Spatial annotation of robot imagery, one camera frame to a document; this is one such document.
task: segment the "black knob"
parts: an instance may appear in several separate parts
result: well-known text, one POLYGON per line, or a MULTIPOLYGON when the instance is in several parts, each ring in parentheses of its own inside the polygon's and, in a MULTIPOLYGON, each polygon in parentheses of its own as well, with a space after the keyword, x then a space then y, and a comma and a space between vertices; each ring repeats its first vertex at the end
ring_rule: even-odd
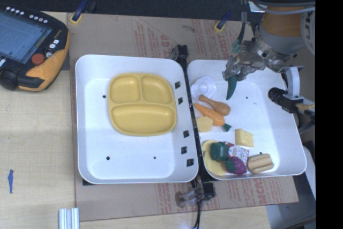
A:
POLYGON ((8 90, 15 90, 18 87, 18 74, 12 70, 4 69, 0 73, 0 85, 8 90))

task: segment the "cardboard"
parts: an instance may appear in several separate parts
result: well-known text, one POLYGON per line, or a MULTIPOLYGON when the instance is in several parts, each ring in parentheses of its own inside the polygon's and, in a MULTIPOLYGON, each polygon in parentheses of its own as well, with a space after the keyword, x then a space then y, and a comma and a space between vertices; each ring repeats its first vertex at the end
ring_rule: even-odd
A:
MULTIPOLYGON (((68 24, 74 173, 80 221, 193 212, 197 208, 176 205, 175 196, 192 188, 189 182, 93 185, 82 179, 77 165, 76 135, 75 63, 78 58, 86 54, 166 58, 181 44, 188 45, 189 62, 227 60, 241 23, 228 21, 219 34, 213 30, 215 23, 203 19, 84 14, 78 25, 68 24)), ((251 27, 246 25, 245 29, 244 39, 250 40, 251 27)), ((216 196, 204 203, 204 211, 298 201, 291 176, 215 181, 214 187, 216 196)))

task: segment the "divided yellow plate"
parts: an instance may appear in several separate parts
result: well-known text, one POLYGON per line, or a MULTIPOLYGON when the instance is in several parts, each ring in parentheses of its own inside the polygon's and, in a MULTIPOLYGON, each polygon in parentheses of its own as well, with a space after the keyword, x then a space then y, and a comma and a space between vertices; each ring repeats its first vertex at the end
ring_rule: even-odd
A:
POLYGON ((172 87, 148 73, 115 76, 108 86, 108 108, 112 125, 125 135, 163 135, 177 121, 172 87))

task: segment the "emergency stop button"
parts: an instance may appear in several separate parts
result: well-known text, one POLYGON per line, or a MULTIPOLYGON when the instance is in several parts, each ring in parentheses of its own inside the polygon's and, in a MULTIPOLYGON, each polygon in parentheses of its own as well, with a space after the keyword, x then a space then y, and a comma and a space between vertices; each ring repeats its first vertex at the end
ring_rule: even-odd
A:
POLYGON ((45 58, 42 54, 34 54, 31 57, 31 61, 33 64, 35 64, 36 66, 39 66, 40 64, 42 64, 44 62, 45 58))

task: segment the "blue marker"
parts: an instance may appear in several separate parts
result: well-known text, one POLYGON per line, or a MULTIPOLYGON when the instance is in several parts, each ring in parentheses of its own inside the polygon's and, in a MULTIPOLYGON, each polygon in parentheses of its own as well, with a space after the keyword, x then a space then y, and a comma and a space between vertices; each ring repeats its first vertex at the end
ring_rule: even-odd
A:
POLYGON ((10 194, 12 193, 12 187, 13 187, 13 170, 10 169, 10 173, 9 173, 9 184, 10 184, 10 194))

